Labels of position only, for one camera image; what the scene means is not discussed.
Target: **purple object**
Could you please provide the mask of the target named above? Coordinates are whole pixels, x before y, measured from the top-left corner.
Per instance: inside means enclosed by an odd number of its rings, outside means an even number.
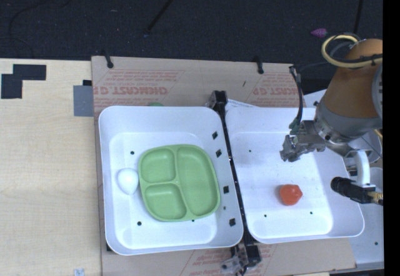
[[[319,38],[324,38],[328,31],[325,28],[320,28],[320,29],[315,29],[311,31],[311,35],[319,37]]]

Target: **yellow cable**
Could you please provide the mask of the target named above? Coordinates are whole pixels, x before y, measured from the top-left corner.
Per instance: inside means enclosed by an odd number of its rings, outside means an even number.
[[[382,58],[377,58],[375,60],[369,60],[369,61],[364,61],[364,62],[357,62],[357,63],[346,63],[346,62],[340,62],[337,61],[333,58],[331,58],[331,56],[329,56],[326,52],[326,47],[328,46],[328,44],[333,40],[333,39],[348,39],[354,43],[358,42],[358,39],[356,39],[354,36],[351,35],[335,35],[335,36],[331,36],[329,39],[327,39],[323,44],[322,44],[322,48],[321,48],[321,52],[322,52],[322,56],[325,58],[325,60],[327,60],[329,63],[335,65],[335,66],[339,66],[339,67],[350,67],[350,68],[359,68],[359,67],[364,67],[364,66],[370,66],[371,64],[375,63],[375,64],[380,64],[382,63]]]
[[[371,203],[379,204],[380,200],[383,200],[383,193],[379,192],[368,192],[368,196],[372,197]]]
[[[382,139],[382,140],[383,140],[383,135],[381,134],[381,132],[380,132],[379,130],[377,130],[377,129],[374,129],[374,132],[375,132],[375,134],[376,134],[376,135],[378,135],[378,136],[379,136],[379,138],[380,138],[380,139]]]

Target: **tray compartment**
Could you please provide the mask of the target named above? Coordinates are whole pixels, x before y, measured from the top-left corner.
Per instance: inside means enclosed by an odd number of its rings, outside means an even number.
[[[144,191],[147,206],[151,212],[160,219],[177,220],[186,213],[181,190],[176,184],[154,184]]]
[[[148,183],[173,180],[176,176],[175,155],[171,149],[161,148],[147,153],[141,160],[141,177]]]
[[[200,149],[186,146],[177,150],[176,159],[179,181],[188,209],[198,218],[214,212],[220,198],[214,167],[209,157]]]

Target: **cardboard sheet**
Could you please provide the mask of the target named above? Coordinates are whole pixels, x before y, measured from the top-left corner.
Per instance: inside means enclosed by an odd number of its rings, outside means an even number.
[[[175,59],[92,57],[97,178],[104,276],[227,275],[221,262],[230,249],[187,250],[161,254],[121,256],[107,251],[104,234],[103,180],[98,139],[100,112],[113,105],[204,106],[213,91],[226,91],[229,99],[259,107],[297,107],[298,90],[289,64]],[[259,244],[262,261],[248,276],[293,275],[355,267],[348,239],[313,240],[286,244]]]

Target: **green divided tray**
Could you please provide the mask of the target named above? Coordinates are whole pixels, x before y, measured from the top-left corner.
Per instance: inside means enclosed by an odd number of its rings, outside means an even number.
[[[144,204],[158,220],[180,222],[211,215],[219,206],[219,186],[208,154],[195,145],[147,150],[139,159]]]

